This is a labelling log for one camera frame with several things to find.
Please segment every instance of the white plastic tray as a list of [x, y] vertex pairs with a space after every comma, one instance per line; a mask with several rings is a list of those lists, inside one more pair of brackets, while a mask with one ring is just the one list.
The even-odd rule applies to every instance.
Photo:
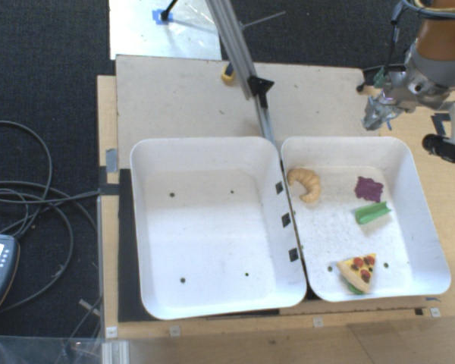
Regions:
[[[293, 137], [282, 147], [285, 171], [304, 167], [321, 180], [317, 202], [290, 187], [310, 287], [324, 300], [440, 294], [450, 271], [422, 192], [411, 151], [391, 137]], [[354, 210], [371, 201], [354, 193], [358, 176], [384, 184], [381, 201], [392, 212], [358, 225]], [[376, 253], [371, 292], [349, 291], [336, 263]]]
[[130, 164], [141, 297], [150, 314], [179, 319], [304, 298], [293, 223], [282, 220], [287, 194], [276, 187], [284, 183], [280, 159], [267, 140], [144, 140]]

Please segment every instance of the black carpet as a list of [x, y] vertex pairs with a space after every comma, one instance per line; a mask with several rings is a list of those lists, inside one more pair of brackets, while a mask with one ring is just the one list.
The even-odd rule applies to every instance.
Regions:
[[[238, 19], [287, 14], [245, 31], [255, 61], [368, 67], [386, 59], [389, 19], [398, 0], [232, 0]], [[394, 62], [415, 36], [418, 18], [403, 18]], [[35, 130], [54, 161], [52, 186], [74, 195], [99, 186], [96, 76], [113, 74], [109, 61], [108, 0], [0, 0], [0, 120]], [[43, 183], [45, 156], [26, 134], [0, 127], [0, 180]], [[96, 215], [95, 199], [84, 205]], [[67, 337], [85, 314], [80, 299], [99, 295], [96, 234], [72, 206], [71, 265], [58, 283], [27, 305], [0, 314], [0, 334]], [[20, 209], [0, 206], [0, 229]], [[67, 231], [52, 213], [22, 241], [8, 306], [37, 291], [67, 256]], [[97, 320], [78, 331], [89, 337]]]

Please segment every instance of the wooden table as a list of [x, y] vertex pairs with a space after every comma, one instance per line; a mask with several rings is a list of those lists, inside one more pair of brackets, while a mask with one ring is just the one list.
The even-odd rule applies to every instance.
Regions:
[[[189, 64], [185, 60], [177, 61], [182, 67], [185, 67], [186, 63]], [[172, 94], [177, 92], [176, 88], [185, 87], [181, 81], [189, 79], [189, 74], [185, 74], [182, 69], [169, 70], [175, 66], [175, 60], [169, 59], [166, 65], [168, 67], [162, 73], [170, 77], [170, 89], [156, 87], [156, 94], [153, 95], [154, 99], [158, 98], [162, 101], [167, 101], [165, 99], [169, 96], [176, 96], [177, 93]], [[194, 69], [195, 71], [191, 69], [190, 73], [195, 75], [197, 80], [209, 82], [206, 85], [208, 89], [204, 91], [211, 90], [212, 93], [203, 93], [204, 95], [223, 96], [224, 89], [219, 89], [218, 86], [224, 84], [220, 79], [212, 80], [212, 72], [221, 72], [222, 65], [222, 62], [210, 61], [210, 70], [206, 66], [199, 70]], [[271, 72], [277, 75], [275, 80], [277, 85], [274, 88], [278, 86], [279, 90], [269, 98], [275, 138], [280, 140], [286, 138], [283, 128], [286, 120], [283, 119], [284, 113], [281, 112], [279, 105], [281, 99], [287, 103], [292, 101], [293, 107], [299, 113], [312, 112], [313, 117], [315, 113], [320, 112], [324, 115], [323, 119], [314, 120], [313, 125], [306, 126], [307, 135], [324, 134], [323, 131], [334, 134], [335, 130], [331, 130], [330, 126], [324, 129], [320, 123], [323, 120], [327, 123], [336, 122], [337, 105], [352, 106], [351, 112], [355, 112], [355, 117], [350, 120], [345, 118], [345, 122], [350, 124], [349, 127], [338, 121], [336, 133], [342, 136], [363, 134], [358, 124], [362, 113], [357, 114], [357, 112], [362, 111], [367, 95], [374, 90], [368, 88], [361, 95], [355, 92], [355, 85], [362, 80], [360, 71], [275, 64], [258, 64], [257, 68], [265, 74]], [[172, 74], [178, 74], [178, 77], [172, 77]], [[297, 94], [298, 90], [304, 91], [301, 97], [299, 93]], [[131, 132], [133, 137], [126, 139], [124, 136], [118, 136], [118, 125], [121, 121], [118, 122], [119, 97], [117, 95], [117, 77], [98, 77], [99, 163], [101, 166], [106, 165], [107, 150], [118, 149], [118, 147], [121, 150], [118, 141], [128, 139], [134, 141], [137, 138], [134, 135], [136, 131]], [[309, 105], [300, 104], [300, 98], [306, 99], [306, 104]], [[254, 113], [251, 115], [249, 113], [252, 111], [248, 108], [246, 110], [247, 117], [251, 120]], [[103, 326], [106, 337], [151, 339], [148, 343], [137, 347], [132, 346], [131, 354], [136, 355], [138, 362], [162, 362], [162, 360], [175, 362], [172, 357], [176, 357], [177, 354], [184, 355], [183, 362], [211, 362], [209, 358], [212, 357], [215, 357], [216, 362], [258, 361], [253, 361], [254, 357], [260, 362], [286, 362], [284, 358], [289, 356], [293, 358], [293, 362], [306, 362], [304, 360], [308, 357], [318, 357], [317, 362], [336, 362], [334, 357], [337, 356], [337, 352], [345, 352], [345, 362], [356, 360], [359, 360], [358, 362], [394, 362], [388, 361], [388, 358], [402, 360], [405, 354], [412, 352], [412, 348], [401, 340], [402, 333], [405, 335], [404, 338], [411, 340], [411, 344], [414, 344], [415, 350], [419, 352], [420, 356], [413, 354], [417, 362], [421, 357], [433, 360], [445, 357], [440, 355], [438, 347], [441, 344], [436, 344], [436, 341], [442, 342], [444, 339], [447, 343], [451, 341], [455, 345], [455, 165], [430, 156], [423, 150], [422, 138], [434, 130], [430, 115], [432, 115], [431, 111], [424, 108], [418, 109], [414, 115], [403, 115], [394, 121], [392, 131], [383, 128], [380, 134], [401, 139], [413, 153], [428, 206], [450, 266], [452, 284], [448, 292], [431, 298], [398, 297], [353, 303], [305, 301], [293, 308], [282, 309], [280, 315], [266, 317], [194, 318], [171, 322], [120, 323], [118, 322], [118, 196], [102, 196], [100, 209], [104, 287]], [[304, 125], [298, 122], [294, 129], [298, 132], [303, 128]], [[246, 134], [251, 134], [252, 131], [253, 126], [248, 126]], [[118, 154], [119, 167], [127, 166], [122, 159], [122, 153]], [[107, 180], [109, 184], [117, 184], [118, 172], [108, 172]], [[422, 315], [417, 315], [415, 309], [421, 309]], [[432, 316], [437, 312], [441, 317]], [[171, 336], [179, 333], [180, 338], [172, 339]], [[416, 343], [419, 338], [427, 339], [424, 349], [422, 343]], [[394, 351], [384, 348], [387, 341], [395, 346], [399, 344], [400, 349]], [[249, 353], [245, 356], [232, 356], [234, 347], [243, 347]], [[207, 349], [207, 356], [198, 354], [200, 348]]]

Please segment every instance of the wooden board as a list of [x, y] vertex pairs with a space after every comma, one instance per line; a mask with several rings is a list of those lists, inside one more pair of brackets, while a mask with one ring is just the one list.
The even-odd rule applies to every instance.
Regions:
[[130, 342], [139, 364], [455, 363], [455, 317]]
[[[260, 134], [254, 99], [239, 84], [221, 80], [222, 61], [118, 56], [119, 166], [130, 167], [140, 140]], [[376, 136], [359, 118], [366, 97], [355, 91], [357, 69], [255, 64], [273, 80], [268, 104], [278, 148], [292, 136]], [[326, 96], [337, 81], [337, 92]]]
[[[331, 68], [331, 82], [337, 81], [337, 69]], [[118, 123], [116, 111], [115, 77], [99, 77], [99, 142], [100, 163], [105, 163], [105, 150], [116, 144]], [[179, 322], [125, 322], [118, 324], [118, 198], [102, 197], [102, 245], [105, 287], [105, 327], [117, 328], [119, 338], [168, 336], [172, 325], [180, 326], [183, 335], [216, 335], [224, 333], [253, 333], [258, 331], [288, 331], [298, 328], [311, 329], [314, 319], [322, 317], [324, 325], [337, 326], [360, 322], [386, 322], [398, 319], [417, 319], [415, 308], [428, 305], [438, 307], [443, 316], [455, 315], [455, 165], [431, 157], [421, 148], [421, 135], [432, 132], [429, 113], [422, 109], [416, 115], [401, 117], [401, 124], [393, 123], [393, 131], [381, 134], [399, 137], [411, 148], [419, 170], [423, 189], [440, 235], [442, 246], [452, 272], [452, 286], [448, 293], [438, 298], [421, 297], [380, 299], [358, 303], [302, 303], [284, 309], [278, 316], [259, 318], [196, 318]], [[108, 182], [118, 182], [117, 174], [109, 174]], [[440, 187], [447, 191], [442, 197]], [[428, 318], [427, 309], [423, 312]]]

